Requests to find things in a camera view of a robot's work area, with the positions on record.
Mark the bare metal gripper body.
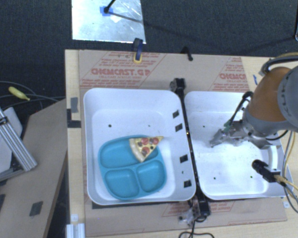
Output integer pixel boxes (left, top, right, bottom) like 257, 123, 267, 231
222, 120, 282, 150

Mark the white plastic tray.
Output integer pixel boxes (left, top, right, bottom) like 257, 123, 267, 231
82, 87, 197, 206
183, 90, 294, 201

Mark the thin black rod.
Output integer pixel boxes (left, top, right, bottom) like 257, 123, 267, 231
175, 88, 202, 201

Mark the toy pizza slice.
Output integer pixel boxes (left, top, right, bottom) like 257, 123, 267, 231
128, 135, 165, 164

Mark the blue divided plate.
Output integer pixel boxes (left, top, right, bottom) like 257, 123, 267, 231
97, 135, 168, 201

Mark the brown cardboard board red print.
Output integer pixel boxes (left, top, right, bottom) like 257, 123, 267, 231
78, 49, 288, 238

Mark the black cylinder on white bracket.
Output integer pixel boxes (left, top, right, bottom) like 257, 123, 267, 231
251, 146, 283, 183

